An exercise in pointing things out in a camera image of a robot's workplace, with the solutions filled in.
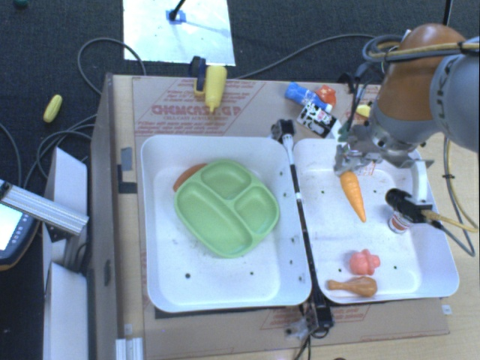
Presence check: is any thin black and white rod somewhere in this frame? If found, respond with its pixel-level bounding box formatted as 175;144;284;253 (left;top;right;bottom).
283;135;328;309

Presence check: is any yellow mustard bottle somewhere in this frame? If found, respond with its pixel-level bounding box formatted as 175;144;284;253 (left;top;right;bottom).
204;64;229;113

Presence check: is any red toy with yellow star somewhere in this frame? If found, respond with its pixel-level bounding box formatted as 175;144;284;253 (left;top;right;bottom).
314;84;338;108

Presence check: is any white plastic tray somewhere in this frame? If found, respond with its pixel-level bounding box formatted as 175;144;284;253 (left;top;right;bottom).
140;134;313;314
292;137;461;305

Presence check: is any brown cardboard board, red print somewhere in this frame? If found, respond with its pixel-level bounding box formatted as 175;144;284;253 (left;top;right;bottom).
91;73;451;360

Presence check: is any blue bottle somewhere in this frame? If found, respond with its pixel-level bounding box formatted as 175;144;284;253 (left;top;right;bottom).
283;82;334;114

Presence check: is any black block with thin wires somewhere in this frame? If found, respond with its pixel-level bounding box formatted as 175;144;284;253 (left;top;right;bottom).
304;301;335;332
271;118;296;143

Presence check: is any green divided plate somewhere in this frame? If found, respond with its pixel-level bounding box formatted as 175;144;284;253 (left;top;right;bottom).
173;159;281;260

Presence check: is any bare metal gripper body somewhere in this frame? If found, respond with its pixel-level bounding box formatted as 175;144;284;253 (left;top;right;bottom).
339;124;418;167

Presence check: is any orange carrot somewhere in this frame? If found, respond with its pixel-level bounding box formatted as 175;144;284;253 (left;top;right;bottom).
339;170;368;224

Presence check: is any yellow corn cob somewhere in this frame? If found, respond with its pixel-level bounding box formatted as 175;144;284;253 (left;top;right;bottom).
42;94;64;124

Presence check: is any black cylinder on white bracket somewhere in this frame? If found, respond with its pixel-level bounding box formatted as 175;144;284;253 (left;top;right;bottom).
385;158;436;225

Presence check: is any black and white milk carton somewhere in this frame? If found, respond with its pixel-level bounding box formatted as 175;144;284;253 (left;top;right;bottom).
295;101;339;140

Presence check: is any pink toy figure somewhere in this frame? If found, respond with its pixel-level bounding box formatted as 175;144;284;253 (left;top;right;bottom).
349;249;381;277

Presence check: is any tan chicken drumstick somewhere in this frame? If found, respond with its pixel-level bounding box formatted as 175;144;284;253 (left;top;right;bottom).
327;276;378;299

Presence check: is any small red and white can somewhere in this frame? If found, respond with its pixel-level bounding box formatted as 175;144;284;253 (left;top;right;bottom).
388;210;413;236

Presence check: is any orange flat toy food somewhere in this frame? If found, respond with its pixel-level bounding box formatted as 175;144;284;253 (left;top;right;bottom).
172;163;209;194

